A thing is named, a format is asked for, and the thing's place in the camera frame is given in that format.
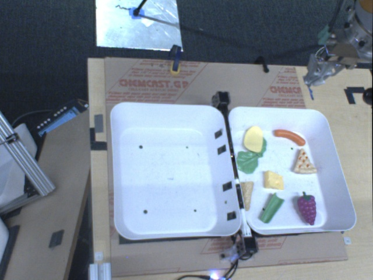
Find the tray with toy food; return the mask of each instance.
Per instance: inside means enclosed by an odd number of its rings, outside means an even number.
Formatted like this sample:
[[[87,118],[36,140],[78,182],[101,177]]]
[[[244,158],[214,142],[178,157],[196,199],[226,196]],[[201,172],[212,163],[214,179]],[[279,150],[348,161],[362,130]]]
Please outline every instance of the tray with toy food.
[[[329,124],[315,110],[237,107],[229,115],[246,219],[263,235],[351,229],[353,203]]]
[[[120,103],[112,109],[120,235],[229,236],[242,223],[263,235],[353,227],[353,204],[321,113],[234,108],[228,118],[232,142],[225,117],[199,105]]]

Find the hot dog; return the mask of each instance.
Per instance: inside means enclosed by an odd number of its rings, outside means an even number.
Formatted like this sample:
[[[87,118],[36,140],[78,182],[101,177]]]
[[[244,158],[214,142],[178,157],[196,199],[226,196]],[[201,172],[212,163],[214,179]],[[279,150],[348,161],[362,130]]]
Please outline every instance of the hot dog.
[[[295,142],[299,146],[305,145],[305,140],[302,137],[300,137],[299,135],[297,135],[293,132],[290,132],[286,129],[285,130],[284,129],[276,129],[274,131],[274,133],[275,133],[276,137],[287,138],[289,140],[292,140],[293,142]]]

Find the silver sheet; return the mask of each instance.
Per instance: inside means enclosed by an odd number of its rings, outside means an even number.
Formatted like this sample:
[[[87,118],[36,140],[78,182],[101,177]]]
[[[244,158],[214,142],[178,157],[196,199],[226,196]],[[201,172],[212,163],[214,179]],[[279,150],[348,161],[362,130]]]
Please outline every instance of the silver sheet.
[[[133,19],[130,8],[142,0],[96,0],[96,39],[99,47],[167,51],[182,47],[176,0],[147,0],[144,16]]]

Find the white tray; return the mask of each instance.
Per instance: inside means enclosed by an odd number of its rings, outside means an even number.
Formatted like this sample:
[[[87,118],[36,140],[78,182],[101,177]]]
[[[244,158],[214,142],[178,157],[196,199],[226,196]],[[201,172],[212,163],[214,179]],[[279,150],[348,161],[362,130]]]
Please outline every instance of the white tray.
[[[257,125],[267,141],[264,156],[252,174],[238,171],[240,182],[253,181],[250,210],[246,212],[249,226],[263,235],[285,233],[327,232],[351,229],[356,214],[342,172],[329,124],[315,110],[284,108],[237,107],[229,115],[235,154],[247,151],[242,143],[246,130]],[[293,172],[301,147],[285,138],[273,135],[273,130],[285,129],[300,134],[306,140],[305,149],[316,174]],[[264,172],[271,170],[283,176],[284,190],[264,188]],[[302,192],[315,196],[317,215],[313,226],[306,224],[297,211],[297,198]],[[259,218],[273,193],[285,199],[270,223]]]
[[[120,235],[139,240],[238,231],[232,162],[217,109],[121,103],[111,112],[111,134]]]

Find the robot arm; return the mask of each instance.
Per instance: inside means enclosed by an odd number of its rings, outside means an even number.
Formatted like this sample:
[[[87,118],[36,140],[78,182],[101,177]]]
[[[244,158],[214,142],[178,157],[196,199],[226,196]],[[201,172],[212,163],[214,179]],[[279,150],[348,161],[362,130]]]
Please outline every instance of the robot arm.
[[[348,10],[344,28],[332,30],[342,2],[339,0],[334,18],[319,35],[323,47],[310,56],[304,77],[309,88],[324,84],[325,79],[344,68],[353,69],[358,63],[372,64],[373,0],[356,0]]]

